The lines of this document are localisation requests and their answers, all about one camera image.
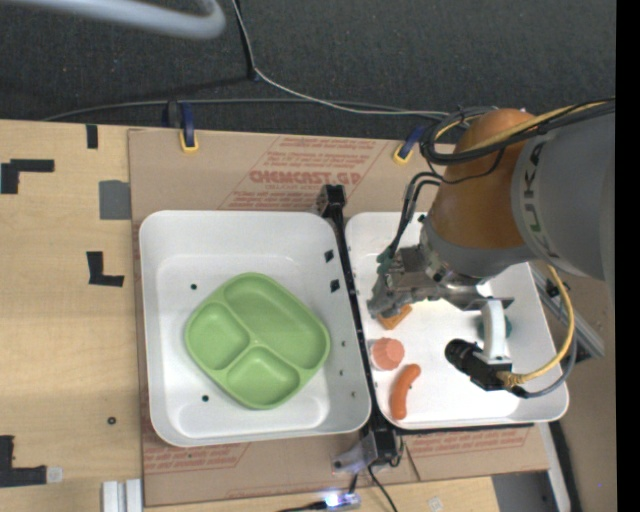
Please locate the brown cardboard board, red print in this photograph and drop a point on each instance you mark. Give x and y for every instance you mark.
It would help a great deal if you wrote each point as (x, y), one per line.
(240, 170)

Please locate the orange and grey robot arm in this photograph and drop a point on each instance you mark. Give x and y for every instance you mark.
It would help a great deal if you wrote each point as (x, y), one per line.
(480, 200)

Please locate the thin black rod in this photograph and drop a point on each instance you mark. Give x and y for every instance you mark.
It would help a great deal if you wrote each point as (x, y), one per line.
(356, 310)

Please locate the black cylinder on white bracket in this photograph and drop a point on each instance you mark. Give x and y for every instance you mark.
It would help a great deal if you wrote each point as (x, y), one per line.
(480, 362)

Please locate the white plastic tray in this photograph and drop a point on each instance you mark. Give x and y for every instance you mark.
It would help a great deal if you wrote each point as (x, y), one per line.
(175, 300)
(450, 400)

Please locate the orange sausage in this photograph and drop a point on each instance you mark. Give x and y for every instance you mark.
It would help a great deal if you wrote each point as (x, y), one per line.
(403, 387)

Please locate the green divided plate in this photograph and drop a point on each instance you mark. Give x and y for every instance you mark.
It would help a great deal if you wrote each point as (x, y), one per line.
(260, 340)

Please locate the teal round object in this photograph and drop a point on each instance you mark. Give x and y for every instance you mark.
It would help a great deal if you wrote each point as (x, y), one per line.
(508, 327)

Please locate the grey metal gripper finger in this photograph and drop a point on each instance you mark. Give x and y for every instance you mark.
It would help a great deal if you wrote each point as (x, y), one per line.
(400, 302)
(376, 303)

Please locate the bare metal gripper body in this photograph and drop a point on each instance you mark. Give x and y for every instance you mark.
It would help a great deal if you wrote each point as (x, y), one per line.
(417, 272)

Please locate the pink round toy food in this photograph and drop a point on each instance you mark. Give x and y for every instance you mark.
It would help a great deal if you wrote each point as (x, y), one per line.
(387, 353)

